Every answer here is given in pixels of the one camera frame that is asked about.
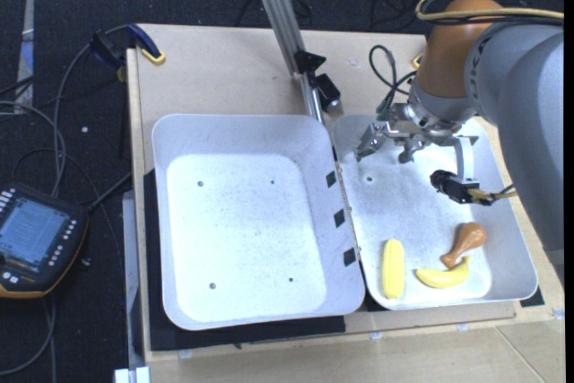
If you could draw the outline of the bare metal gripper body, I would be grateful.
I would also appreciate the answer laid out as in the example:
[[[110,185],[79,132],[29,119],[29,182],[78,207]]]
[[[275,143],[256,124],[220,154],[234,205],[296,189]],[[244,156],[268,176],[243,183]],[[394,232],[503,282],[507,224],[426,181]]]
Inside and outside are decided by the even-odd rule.
[[[417,147],[443,145],[463,125],[459,121],[438,118],[418,103],[393,103],[382,109],[378,120],[383,123],[385,136],[395,144]]]

